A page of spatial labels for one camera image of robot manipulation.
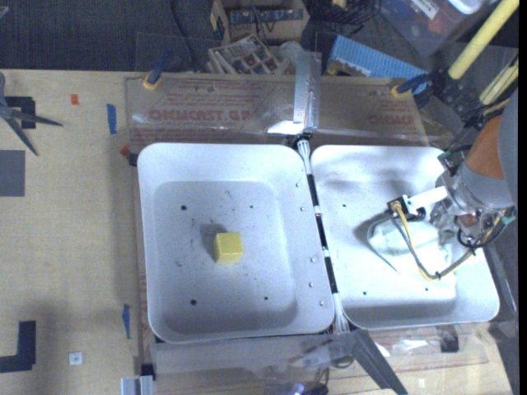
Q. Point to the thin black and white rod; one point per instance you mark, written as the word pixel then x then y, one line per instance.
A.
pixel 320 225

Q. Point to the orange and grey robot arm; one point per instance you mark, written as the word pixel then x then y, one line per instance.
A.
pixel 488 159

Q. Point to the white plastic tray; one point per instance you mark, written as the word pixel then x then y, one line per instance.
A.
pixel 354 171
pixel 230 286

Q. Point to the yellow cube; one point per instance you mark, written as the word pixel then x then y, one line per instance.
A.
pixel 228 246

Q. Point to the brown cardboard board red print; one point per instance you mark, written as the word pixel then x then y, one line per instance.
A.
pixel 197 109

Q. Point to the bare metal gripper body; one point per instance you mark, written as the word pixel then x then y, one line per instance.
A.
pixel 461 212

